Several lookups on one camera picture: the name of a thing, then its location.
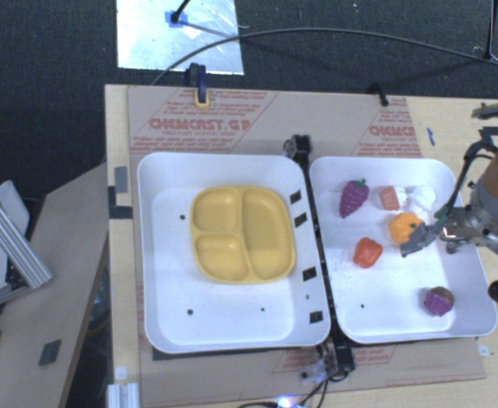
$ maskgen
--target pink toy food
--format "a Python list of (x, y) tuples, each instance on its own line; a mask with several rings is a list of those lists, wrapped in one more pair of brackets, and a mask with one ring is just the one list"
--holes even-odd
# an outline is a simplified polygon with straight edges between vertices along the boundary
[(407, 201), (405, 189), (398, 186), (387, 186), (379, 193), (379, 199), (385, 210), (399, 210)]
[(342, 198), (340, 199), (340, 216), (346, 218), (360, 206), (368, 198), (370, 189), (365, 184), (365, 180), (359, 181), (351, 180), (342, 191)]
[(424, 305), (431, 313), (443, 316), (451, 311), (454, 301), (453, 293), (445, 287), (434, 287), (428, 291)]

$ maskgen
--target toy red pepper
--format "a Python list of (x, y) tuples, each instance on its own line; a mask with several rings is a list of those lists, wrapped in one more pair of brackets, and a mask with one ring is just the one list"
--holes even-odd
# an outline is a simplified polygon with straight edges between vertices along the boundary
[(382, 255), (383, 246), (368, 237), (363, 237), (354, 250), (353, 261), (363, 268), (370, 268)]

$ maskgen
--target white tray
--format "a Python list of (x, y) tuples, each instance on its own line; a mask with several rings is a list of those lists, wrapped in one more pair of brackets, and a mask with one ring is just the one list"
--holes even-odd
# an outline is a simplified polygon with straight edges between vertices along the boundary
[[(228, 285), (196, 266), (190, 204), (202, 190), (256, 185), (275, 191), (291, 219), (297, 261), (282, 280)], [(304, 177), (281, 156), (153, 153), (138, 167), (147, 338), (170, 353), (314, 346), (331, 327)], [(301, 200), (291, 204), (300, 191)], [(314, 276), (304, 281), (304, 271)]]
[[(487, 280), (474, 245), (449, 255), (436, 240), (406, 258), (388, 233), (398, 212), (382, 209), (379, 192), (388, 185), (405, 188), (431, 186), (434, 212), (449, 199), (453, 173), (429, 159), (321, 157), (310, 170), (326, 262), (340, 327), (359, 343), (391, 343), (447, 337), (482, 336), (495, 329), (495, 305), (487, 294)], [(370, 195), (347, 216), (338, 213), (340, 195), (349, 180), (366, 179)], [(461, 205), (460, 198), (456, 205)], [(381, 243), (383, 254), (363, 269), (353, 263), (354, 248), (364, 236)], [(429, 288), (444, 286), (455, 296), (453, 309), (442, 317), (423, 307)]]

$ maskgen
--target clamp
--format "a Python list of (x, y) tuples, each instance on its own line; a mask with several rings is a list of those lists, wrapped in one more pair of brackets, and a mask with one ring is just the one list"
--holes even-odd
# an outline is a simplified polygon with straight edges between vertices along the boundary
[(195, 106), (197, 109), (207, 109), (209, 107), (205, 65), (190, 64), (189, 69), (184, 72), (183, 85), (197, 88), (195, 90)]

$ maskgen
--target yellow plate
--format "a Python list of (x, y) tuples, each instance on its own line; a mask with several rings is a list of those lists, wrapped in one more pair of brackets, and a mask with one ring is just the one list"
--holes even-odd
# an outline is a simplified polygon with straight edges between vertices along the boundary
[(220, 186), (200, 192), (190, 208), (196, 264), (229, 284), (277, 281), (294, 267), (291, 219), (283, 200), (256, 186)]

